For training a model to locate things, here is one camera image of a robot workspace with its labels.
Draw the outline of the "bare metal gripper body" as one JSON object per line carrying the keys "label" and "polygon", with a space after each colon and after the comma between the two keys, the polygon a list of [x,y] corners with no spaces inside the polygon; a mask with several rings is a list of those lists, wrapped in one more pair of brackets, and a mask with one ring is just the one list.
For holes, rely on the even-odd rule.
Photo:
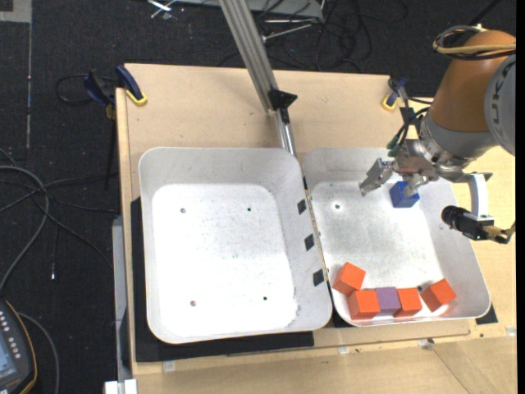
{"label": "bare metal gripper body", "polygon": [[402,176],[425,176],[430,181],[438,178],[457,181],[467,165],[466,158],[455,156],[433,141],[408,139],[395,155],[393,169]]}

